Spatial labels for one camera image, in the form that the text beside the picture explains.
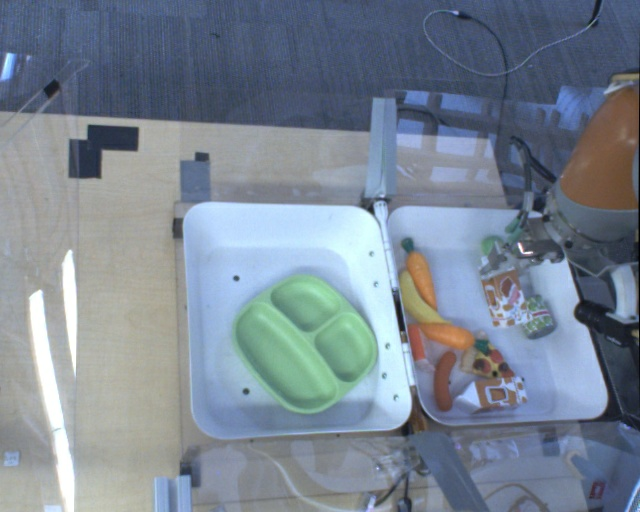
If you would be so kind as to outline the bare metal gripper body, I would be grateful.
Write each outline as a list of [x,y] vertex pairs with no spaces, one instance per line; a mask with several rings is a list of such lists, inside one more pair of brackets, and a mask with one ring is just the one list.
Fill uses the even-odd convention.
[[538,264],[560,263],[565,259],[563,247],[547,232],[544,217],[529,216],[519,240],[531,241],[538,252]]

